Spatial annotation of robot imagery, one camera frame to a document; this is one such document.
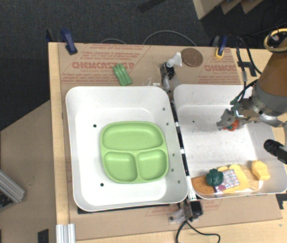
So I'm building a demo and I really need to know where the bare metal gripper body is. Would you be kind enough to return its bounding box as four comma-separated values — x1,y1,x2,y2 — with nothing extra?
233,98,284,128

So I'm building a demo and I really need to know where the orange carrot with green top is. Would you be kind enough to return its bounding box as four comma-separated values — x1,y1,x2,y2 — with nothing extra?
223,119,239,132

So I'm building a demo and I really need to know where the white plastic tray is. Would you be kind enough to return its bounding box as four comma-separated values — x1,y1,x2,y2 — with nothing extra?
65,86,190,212
173,84,287,200

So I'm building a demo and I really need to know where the thin black and white rod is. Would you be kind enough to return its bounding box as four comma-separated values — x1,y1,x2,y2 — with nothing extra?
165,52,194,201

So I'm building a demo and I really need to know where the yellow cheese chunk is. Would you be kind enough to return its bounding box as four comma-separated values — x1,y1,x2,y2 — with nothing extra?
251,160,271,181

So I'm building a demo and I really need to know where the yellow banana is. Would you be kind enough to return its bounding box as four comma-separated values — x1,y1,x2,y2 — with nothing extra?
218,164,250,194

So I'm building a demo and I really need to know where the white packet, red blue print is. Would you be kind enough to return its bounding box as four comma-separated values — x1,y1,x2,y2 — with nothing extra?
212,169,241,193

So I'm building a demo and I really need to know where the green broccoli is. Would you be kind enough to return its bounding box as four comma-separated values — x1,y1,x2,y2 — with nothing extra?
205,168,224,187

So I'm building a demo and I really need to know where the beige round cracker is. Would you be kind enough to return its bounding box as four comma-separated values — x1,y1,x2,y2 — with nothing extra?
241,165,260,191

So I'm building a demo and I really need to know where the orange waffle biscuit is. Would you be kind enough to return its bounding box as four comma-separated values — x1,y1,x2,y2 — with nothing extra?
191,175,216,195

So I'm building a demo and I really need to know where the brown round biscuit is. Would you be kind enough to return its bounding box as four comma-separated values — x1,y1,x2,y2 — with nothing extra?
181,47,204,68

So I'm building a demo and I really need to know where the green divided plate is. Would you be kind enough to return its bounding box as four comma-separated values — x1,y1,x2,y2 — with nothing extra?
99,120,170,184

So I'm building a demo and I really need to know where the brown cardboard board, red print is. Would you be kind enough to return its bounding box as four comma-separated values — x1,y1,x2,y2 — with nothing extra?
57,42,283,240

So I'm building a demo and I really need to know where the green asparagus bundle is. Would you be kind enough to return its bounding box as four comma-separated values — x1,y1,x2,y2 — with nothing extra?
112,63,133,87

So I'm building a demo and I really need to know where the black cylinder on white bracket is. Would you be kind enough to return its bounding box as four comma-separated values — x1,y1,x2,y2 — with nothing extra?
263,121,287,166

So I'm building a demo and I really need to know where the black block with thin wires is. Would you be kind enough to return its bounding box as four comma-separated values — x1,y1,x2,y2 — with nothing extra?
189,200,204,220
160,63,176,89

